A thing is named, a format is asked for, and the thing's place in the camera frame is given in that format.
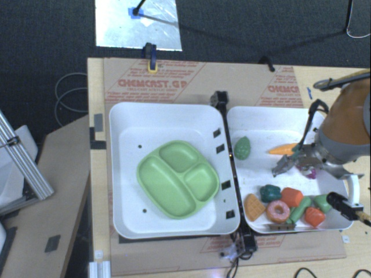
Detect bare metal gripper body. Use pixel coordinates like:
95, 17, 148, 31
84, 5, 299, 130
292, 145, 350, 182

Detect purple toy grapes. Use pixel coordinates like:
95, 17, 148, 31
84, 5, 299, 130
298, 164, 318, 180

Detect orange toy carrot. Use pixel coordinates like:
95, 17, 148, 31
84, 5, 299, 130
268, 142, 300, 156

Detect white plastic tray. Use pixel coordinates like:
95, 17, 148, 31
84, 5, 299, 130
108, 101, 241, 240
225, 105, 355, 233

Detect dark green toy pepper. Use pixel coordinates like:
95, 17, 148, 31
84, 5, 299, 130
259, 184, 282, 204

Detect orange-red toy block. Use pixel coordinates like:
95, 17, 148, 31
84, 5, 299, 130
304, 206, 326, 228
280, 186, 304, 209

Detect light green toy vegetable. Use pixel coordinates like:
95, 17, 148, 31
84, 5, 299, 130
312, 193, 333, 214

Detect green toy artichoke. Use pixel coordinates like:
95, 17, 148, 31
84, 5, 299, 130
233, 136, 252, 160

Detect green toy cucumber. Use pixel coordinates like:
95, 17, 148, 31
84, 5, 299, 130
285, 196, 313, 225

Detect pink toy doughnut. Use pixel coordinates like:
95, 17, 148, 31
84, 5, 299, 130
265, 199, 291, 224

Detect orange toy waffle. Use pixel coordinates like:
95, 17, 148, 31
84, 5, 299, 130
243, 193, 267, 222

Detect thin black rod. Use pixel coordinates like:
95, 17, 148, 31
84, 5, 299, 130
217, 103, 252, 237

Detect green divided plate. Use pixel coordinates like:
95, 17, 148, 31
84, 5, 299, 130
136, 140, 220, 220

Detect brown cardboard board, red print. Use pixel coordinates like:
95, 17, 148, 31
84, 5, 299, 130
103, 57, 348, 276

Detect black cylinder on white bracket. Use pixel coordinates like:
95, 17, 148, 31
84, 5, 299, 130
326, 173, 365, 221

